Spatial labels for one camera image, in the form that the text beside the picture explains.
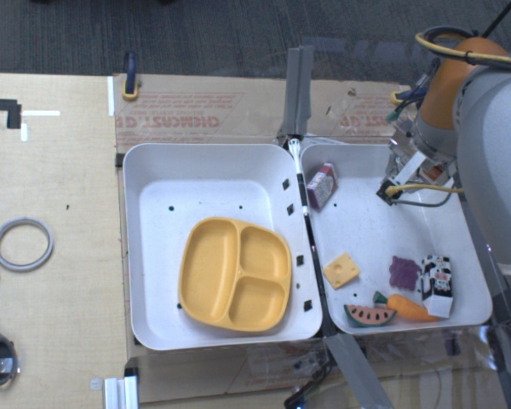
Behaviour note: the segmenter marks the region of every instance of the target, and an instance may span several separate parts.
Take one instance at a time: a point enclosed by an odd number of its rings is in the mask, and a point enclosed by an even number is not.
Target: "white ring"
[[[48,248],[46,251],[39,257],[36,261],[27,263],[26,265],[20,265],[17,263],[12,263],[4,259],[2,256],[2,253],[0,253],[0,264],[10,270],[10,271],[16,271],[16,272],[25,272],[25,271],[31,271],[35,268],[40,267],[45,261],[48,260],[49,256],[51,256],[51,251],[53,251],[53,235],[51,234],[51,230],[45,224],[44,222],[41,222],[40,220],[36,218],[30,218],[29,216],[22,216],[20,218],[13,218],[9,220],[8,222],[5,222],[2,226],[0,226],[0,241],[2,240],[2,237],[4,234],[6,234],[9,230],[12,228],[15,228],[17,226],[25,226],[30,225],[34,226],[36,228],[39,228],[43,234],[45,234],[47,240],[48,240]]]

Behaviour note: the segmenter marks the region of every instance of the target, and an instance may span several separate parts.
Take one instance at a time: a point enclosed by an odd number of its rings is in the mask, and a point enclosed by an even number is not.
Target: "orange carrot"
[[[388,309],[398,311],[398,316],[418,321],[437,321],[438,318],[428,314],[426,308],[400,294],[392,294],[386,298],[379,291],[373,296],[374,303],[386,304]]]

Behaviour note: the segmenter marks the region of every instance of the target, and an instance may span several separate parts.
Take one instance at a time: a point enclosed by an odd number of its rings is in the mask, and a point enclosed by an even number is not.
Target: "cow print carton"
[[[422,304],[430,315],[449,318],[452,307],[451,260],[428,255],[422,259]]]

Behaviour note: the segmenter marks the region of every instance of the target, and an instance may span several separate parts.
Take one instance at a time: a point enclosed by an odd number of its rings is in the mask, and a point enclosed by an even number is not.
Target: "dark floor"
[[[0,72],[110,75],[127,50],[145,73],[284,78],[314,44],[313,78],[414,83],[431,26],[483,32],[510,0],[0,0]],[[511,49],[511,12],[489,36]]]

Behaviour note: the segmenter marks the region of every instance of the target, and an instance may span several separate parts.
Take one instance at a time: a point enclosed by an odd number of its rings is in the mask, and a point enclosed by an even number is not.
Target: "watermelon slice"
[[[368,308],[354,304],[345,304],[347,317],[361,327],[378,327],[385,325],[396,315],[393,309]]]

